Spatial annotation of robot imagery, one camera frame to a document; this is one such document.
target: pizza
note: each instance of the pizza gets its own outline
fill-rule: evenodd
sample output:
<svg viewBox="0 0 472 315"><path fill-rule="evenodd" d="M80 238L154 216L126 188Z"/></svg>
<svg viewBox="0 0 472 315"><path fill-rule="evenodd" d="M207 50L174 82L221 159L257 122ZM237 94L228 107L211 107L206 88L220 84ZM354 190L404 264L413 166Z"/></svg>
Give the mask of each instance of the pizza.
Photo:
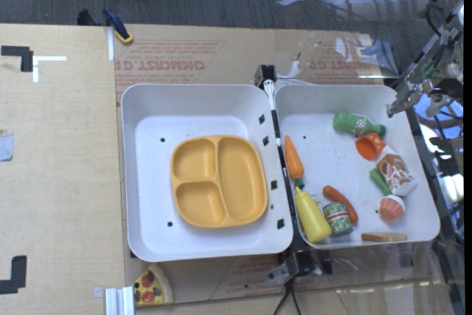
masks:
<svg viewBox="0 0 472 315"><path fill-rule="evenodd" d="M170 305L173 293L164 271L153 263L133 284L134 304L138 307Z"/></svg>

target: toy mustard bottle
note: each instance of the toy mustard bottle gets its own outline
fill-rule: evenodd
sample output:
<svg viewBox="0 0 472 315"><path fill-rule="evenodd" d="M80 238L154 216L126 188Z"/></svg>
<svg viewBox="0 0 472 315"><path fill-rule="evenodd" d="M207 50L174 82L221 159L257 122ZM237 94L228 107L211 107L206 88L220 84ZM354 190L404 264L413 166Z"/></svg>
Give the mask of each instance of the toy mustard bottle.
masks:
<svg viewBox="0 0 472 315"><path fill-rule="evenodd" d="M295 186L295 191L296 212L310 243L316 243L330 236L331 226L310 193L301 190L298 186Z"/></svg>
<svg viewBox="0 0 472 315"><path fill-rule="evenodd" d="M343 111L336 112L333 119L333 127L336 130L344 130L356 136L375 132L380 136L385 134L385 126L376 125L364 116L348 114Z"/></svg>

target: white tape marker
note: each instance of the white tape marker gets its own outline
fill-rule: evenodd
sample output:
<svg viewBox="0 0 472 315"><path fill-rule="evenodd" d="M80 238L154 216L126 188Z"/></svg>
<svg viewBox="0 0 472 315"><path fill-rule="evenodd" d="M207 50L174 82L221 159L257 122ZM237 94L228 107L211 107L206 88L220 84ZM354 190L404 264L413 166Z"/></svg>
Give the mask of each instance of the white tape marker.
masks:
<svg viewBox="0 0 472 315"><path fill-rule="evenodd" d="M39 83L39 62L40 60L67 60L67 57L61 56L36 56L32 57L32 81L33 83Z"/></svg>
<svg viewBox="0 0 472 315"><path fill-rule="evenodd" d="M113 60L115 58L113 34L113 27L108 27L108 60Z"/></svg>

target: wooden piece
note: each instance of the wooden piece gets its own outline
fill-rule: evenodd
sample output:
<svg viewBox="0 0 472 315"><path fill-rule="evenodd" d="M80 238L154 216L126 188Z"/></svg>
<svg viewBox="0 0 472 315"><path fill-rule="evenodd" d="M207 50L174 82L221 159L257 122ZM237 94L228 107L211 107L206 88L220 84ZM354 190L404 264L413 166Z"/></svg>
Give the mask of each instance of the wooden piece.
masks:
<svg viewBox="0 0 472 315"><path fill-rule="evenodd" d="M406 234L399 232L362 232L362 240L392 242L404 241L407 239Z"/></svg>
<svg viewBox="0 0 472 315"><path fill-rule="evenodd" d="M0 57L0 129L14 136L0 162L0 280L27 256L26 287L0 295L0 313L103 314L94 287L125 284L107 29L2 24L0 41L67 57L41 62L39 83Z"/></svg>

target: toy can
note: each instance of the toy can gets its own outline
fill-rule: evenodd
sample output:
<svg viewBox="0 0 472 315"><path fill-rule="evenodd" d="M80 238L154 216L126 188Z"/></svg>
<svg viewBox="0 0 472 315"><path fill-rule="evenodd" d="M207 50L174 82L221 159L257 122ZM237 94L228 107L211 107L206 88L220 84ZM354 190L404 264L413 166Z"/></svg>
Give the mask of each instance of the toy can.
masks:
<svg viewBox="0 0 472 315"><path fill-rule="evenodd" d="M333 202L323 207L324 217L331 226L331 236L341 236L353 231L353 225L347 214L344 202Z"/></svg>

